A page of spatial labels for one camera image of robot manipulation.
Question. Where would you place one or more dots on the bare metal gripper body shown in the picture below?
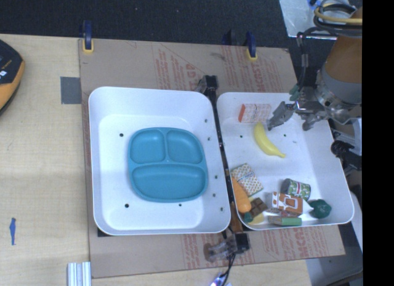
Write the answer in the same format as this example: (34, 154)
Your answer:
(334, 111)

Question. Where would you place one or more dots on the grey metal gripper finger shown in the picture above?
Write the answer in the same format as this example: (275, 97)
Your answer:
(280, 114)
(311, 121)

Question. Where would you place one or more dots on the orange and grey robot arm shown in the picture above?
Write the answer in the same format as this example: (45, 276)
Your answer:
(344, 60)

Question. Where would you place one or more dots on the pale orange and white carton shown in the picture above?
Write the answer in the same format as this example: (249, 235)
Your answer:
(254, 113)

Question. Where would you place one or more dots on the yellow banana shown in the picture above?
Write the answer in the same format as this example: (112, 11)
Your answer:
(265, 143)

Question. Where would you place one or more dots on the white plastic tray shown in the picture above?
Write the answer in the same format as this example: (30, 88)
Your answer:
(114, 155)
(311, 158)

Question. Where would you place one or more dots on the green and white can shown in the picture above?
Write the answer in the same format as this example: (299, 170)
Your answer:
(297, 189)

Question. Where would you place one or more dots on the white packet with orange pattern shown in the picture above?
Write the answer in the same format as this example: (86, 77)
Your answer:
(247, 180)

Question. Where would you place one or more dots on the green broccoli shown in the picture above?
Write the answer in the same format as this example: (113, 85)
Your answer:
(320, 209)

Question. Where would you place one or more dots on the orange carrot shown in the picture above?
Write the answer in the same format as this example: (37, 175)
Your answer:
(241, 198)

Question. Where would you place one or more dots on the brown chocolate biscuit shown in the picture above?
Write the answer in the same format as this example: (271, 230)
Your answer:
(258, 206)

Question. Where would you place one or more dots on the green and yellow box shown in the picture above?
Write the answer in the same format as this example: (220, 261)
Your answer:
(284, 220)

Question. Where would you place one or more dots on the yellow wedge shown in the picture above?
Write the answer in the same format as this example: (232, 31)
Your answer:
(258, 219)

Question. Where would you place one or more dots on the blue divided plate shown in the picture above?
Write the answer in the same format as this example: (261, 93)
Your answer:
(167, 174)

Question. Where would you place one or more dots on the brown cardboard board red print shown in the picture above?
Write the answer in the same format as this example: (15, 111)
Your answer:
(135, 63)

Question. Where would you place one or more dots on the black cylinder on white bracket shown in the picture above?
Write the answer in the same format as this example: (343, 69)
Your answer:
(343, 149)

